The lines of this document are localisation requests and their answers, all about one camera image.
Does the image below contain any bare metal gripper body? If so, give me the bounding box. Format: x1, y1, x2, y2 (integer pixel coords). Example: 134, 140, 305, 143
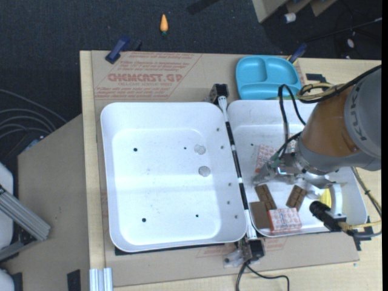
272, 152, 330, 190

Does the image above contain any orange and white packet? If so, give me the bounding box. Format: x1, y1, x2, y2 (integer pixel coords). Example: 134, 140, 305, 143
254, 144, 280, 173

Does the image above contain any brown chocolate bar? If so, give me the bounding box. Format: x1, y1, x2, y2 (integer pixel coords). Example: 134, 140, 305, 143
254, 184, 278, 211
285, 184, 306, 212

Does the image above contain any thin black and white rod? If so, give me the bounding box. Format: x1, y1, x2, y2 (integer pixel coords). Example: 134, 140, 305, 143
218, 96, 253, 239

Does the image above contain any yellow banana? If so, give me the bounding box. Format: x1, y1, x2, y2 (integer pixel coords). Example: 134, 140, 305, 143
319, 188, 333, 207

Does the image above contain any brown cardboard piece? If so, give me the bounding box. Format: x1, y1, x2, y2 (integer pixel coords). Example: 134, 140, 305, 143
249, 201, 271, 230

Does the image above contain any orange and white carton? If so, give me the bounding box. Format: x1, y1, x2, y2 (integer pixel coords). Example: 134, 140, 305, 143
266, 207, 303, 233

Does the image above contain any white plastic tray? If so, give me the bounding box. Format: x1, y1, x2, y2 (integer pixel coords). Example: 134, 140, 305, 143
99, 101, 248, 253
226, 99, 369, 238

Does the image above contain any blue divided plate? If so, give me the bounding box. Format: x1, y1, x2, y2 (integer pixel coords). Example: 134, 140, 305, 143
235, 55, 303, 101

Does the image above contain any brown cardboard board red print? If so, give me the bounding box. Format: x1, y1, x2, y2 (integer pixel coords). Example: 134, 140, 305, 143
90, 50, 360, 287

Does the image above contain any orange carrot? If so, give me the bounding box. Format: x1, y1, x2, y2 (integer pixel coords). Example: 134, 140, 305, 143
159, 13, 169, 37

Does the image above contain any black cylinder on white bracket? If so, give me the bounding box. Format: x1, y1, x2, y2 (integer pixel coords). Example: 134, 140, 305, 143
309, 181, 348, 232

